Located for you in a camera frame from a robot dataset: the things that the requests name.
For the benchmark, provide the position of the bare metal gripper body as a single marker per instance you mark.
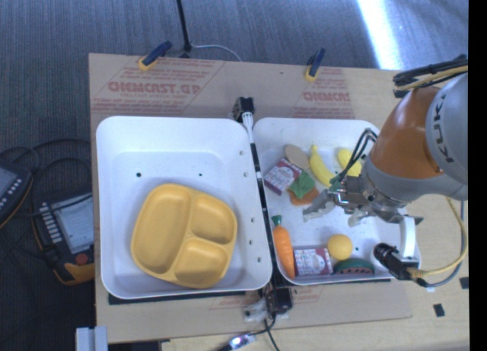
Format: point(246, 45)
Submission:
point(355, 193)

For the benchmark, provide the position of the thin black and white rod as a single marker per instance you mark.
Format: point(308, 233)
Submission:
point(258, 174)

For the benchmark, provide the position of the yellow divided plate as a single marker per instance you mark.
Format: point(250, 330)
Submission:
point(179, 231)

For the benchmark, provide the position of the beige biscuit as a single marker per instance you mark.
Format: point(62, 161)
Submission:
point(296, 156)

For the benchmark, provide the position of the yellow banana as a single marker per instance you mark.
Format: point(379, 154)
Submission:
point(321, 170)

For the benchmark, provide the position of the green and orange toy vegetable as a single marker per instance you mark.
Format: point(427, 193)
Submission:
point(302, 189)

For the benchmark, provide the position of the orange carrot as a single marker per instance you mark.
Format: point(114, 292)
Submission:
point(284, 246)

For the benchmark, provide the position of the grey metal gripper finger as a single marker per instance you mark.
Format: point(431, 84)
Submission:
point(319, 205)
point(355, 220)

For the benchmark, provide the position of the brown cardboard board red print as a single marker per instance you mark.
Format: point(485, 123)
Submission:
point(266, 87)

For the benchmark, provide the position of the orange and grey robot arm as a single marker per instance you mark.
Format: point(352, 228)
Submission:
point(411, 144)

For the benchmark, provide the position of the black cylinder on white bracket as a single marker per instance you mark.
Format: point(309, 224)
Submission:
point(392, 258)

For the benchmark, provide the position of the green watermelon slice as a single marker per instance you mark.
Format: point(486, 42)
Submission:
point(354, 267)

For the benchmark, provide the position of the yellow corn cob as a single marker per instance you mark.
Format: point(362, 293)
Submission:
point(347, 157)

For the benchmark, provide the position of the white plastic tray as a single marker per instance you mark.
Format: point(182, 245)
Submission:
point(323, 227)
point(171, 144)

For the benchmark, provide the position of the yellow ball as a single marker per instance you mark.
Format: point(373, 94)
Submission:
point(339, 246)

